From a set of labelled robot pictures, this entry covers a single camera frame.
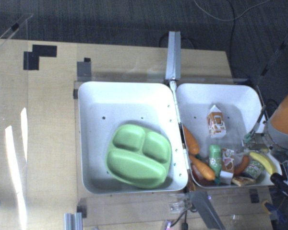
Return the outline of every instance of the wooden table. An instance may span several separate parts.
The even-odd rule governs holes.
[[[23,83],[11,84],[6,76],[19,78],[20,68],[16,66],[22,66],[21,50],[27,48],[27,51],[32,51],[33,44],[55,45],[57,56],[40,57],[38,71],[22,72]],[[92,73],[96,76],[102,74],[108,76],[109,72],[120,74],[122,70],[132,73],[133,76],[142,76],[147,73],[147,69],[155,75],[162,75],[166,66],[167,49],[37,41],[27,43],[12,40],[6,43],[0,54],[0,67],[2,64],[10,65],[9,68],[0,69],[2,82],[0,97],[5,94],[7,98],[13,98],[5,89],[14,89],[17,86],[25,89],[26,84],[28,89],[23,95],[23,102],[26,95],[28,99],[29,136],[25,166],[26,185],[24,185],[27,229],[61,230],[64,214],[75,213],[79,194],[73,99],[74,82],[77,80],[77,61],[83,61],[85,57],[90,58]],[[182,50],[181,68],[182,76],[185,77],[231,78],[225,52]],[[15,107],[18,105],[17,99],[10,103]],[[21,106],[13,109],[19,112]],[[6,170],[6,154],[1,151],[0,161],[0,167],[2,166],[0,168],[0,229],[14,229],[15,225],[19,226],[16,196],[10,193],[12,184],[9,172]],[[271,201],[267,187],[260,187],[257,191],[260,202],[265,199]],[[272,229],[269,216],[263,211],[260,203],[251,203],[249,189],[211,190],[208,193],[212,196],[212,203],[226,227],[235,223],[242,224],[247,229]],[[120,202],[116,205],[117,208],[124,212],[126,204]],[[99,220],[98,227],[100,230],[160,230],[163,220],[167,219],[168,215],[169,212],[160,212],[160,216],[157,215],[152,221],[138,223],[121,223],[120,219],[113,220],[104,215],[104,219]],[[94,216],[93,219],[89,217],[84,219],[85,230],[92,229],[96,222]],[[198,213],[188,215],[188,224],[190,230],[206,229]],[[174,229],[180,229],[180,224],[177,224]]]

